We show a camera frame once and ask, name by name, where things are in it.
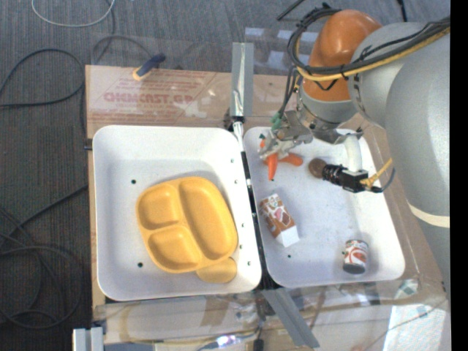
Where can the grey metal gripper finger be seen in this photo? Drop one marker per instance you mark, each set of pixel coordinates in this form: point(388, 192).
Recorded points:
point(282, 148)
point(264, 151)

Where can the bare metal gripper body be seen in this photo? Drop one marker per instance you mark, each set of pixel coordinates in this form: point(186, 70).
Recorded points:
point(298, 130)

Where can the orange carrot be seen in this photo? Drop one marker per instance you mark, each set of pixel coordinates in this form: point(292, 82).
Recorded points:
point(272, 166)

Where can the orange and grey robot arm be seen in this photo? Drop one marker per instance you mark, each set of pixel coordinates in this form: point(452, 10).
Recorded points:
point(413, 123)

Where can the orange sausage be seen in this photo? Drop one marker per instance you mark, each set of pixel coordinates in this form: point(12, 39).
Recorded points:
point(292, 159)

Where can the brown round biscuit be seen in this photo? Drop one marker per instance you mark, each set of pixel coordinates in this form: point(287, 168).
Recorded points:
point(315, 167)

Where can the brown and white carton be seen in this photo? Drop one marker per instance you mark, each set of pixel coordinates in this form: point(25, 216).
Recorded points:
point(278, 218)

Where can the white plastic tray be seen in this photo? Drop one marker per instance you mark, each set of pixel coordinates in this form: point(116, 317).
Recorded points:
point(325, 218)
point(120, 210)

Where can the orange divided plate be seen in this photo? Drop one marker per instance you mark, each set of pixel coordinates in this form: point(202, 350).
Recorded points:
point(204, 214)

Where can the brown cardboard board, red print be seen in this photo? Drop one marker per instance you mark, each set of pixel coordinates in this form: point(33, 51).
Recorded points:
point(153, 97)

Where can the red and white can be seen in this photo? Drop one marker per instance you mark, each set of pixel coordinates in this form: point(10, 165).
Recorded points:
point(355, 256)

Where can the black cylinder on white bracket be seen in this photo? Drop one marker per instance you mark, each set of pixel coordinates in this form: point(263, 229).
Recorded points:
point(351, 177)

